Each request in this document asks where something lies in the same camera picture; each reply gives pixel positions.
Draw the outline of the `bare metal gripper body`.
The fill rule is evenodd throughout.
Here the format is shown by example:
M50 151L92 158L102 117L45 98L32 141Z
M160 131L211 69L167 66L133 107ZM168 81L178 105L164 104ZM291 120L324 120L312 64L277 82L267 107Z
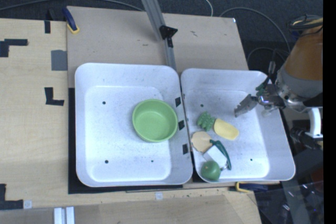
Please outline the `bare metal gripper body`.
M287 86L261 84L257 87L257 101L266 110L289 108L298 113L306 113L305 98L293 93Z

